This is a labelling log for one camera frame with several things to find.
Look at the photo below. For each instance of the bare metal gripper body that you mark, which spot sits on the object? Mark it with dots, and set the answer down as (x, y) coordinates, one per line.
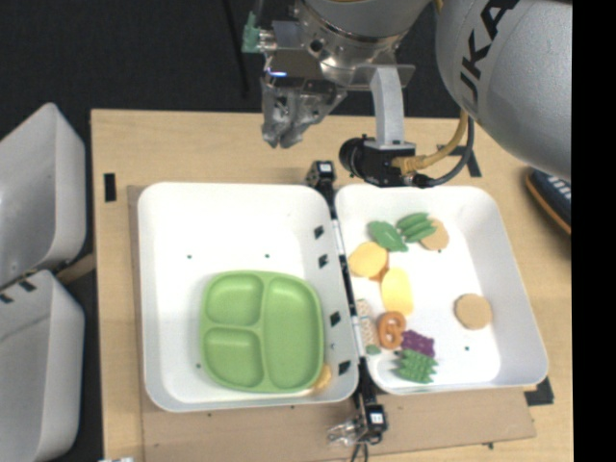
(300, 65)

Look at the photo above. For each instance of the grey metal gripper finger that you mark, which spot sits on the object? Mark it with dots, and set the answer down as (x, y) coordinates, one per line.
(272, 123)
(296, 125)

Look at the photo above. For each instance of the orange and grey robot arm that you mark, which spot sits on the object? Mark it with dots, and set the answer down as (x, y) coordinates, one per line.
(510, 65)

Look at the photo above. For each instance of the white plastic tray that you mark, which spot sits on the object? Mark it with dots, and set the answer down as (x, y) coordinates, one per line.
(231, 219)
(500, 267)

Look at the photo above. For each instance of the green lettuce leaf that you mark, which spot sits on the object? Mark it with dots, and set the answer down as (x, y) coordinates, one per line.
(385, 236)

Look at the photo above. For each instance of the thin black and white rod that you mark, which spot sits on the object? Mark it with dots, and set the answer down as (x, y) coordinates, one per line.
(342, 263)

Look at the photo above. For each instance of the yellow orange round slice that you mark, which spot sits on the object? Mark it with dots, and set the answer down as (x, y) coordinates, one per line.
(367, 259)

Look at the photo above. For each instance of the tan round biscuit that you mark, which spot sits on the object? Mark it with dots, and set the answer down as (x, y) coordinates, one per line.
(439, 238)
(473, 311)

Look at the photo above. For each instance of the pale yellow cheese slice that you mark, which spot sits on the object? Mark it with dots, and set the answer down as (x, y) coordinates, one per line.
(397, 290)

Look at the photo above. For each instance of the green divided plate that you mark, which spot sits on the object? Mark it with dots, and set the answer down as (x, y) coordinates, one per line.
(289, 335)

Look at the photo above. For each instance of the white dotted cracker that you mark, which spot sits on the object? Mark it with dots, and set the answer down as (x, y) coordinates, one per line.
(367, 323)

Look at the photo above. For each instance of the orange pretzel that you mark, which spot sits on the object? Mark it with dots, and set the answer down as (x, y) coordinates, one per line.
(391, 330)

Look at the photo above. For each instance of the small green piece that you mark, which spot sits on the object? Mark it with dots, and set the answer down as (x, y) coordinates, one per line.
(373, 349)

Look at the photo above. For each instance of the purple grapes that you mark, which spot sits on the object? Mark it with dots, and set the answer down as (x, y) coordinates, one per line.
(418, 343)

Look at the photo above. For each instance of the black cylinder on white bracket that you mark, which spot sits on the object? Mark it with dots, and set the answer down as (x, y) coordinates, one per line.
(380, 159)

